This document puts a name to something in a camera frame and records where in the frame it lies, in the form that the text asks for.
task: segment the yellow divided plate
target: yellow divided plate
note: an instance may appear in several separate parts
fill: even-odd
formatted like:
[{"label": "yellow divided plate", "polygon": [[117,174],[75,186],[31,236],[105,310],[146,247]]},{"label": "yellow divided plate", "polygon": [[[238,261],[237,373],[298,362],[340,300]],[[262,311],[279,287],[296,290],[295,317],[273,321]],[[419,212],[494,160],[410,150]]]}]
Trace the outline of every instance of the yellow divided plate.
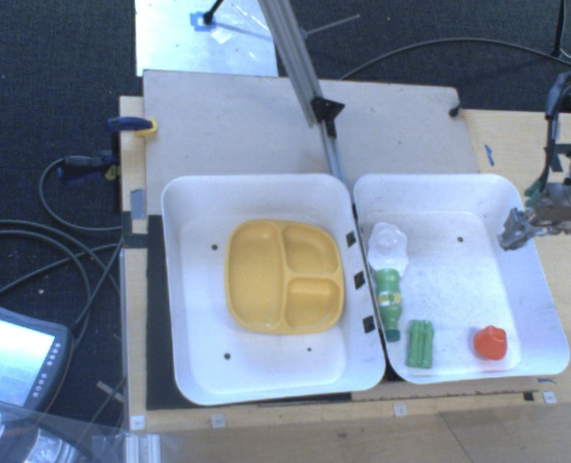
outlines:
[{"label": "yellow divided plate", "polygon": [[339,320],[343,294],[339,248],[326,231],[252,220],[232,232],[226,296],[241,325],[279,335],[319,333]]}]

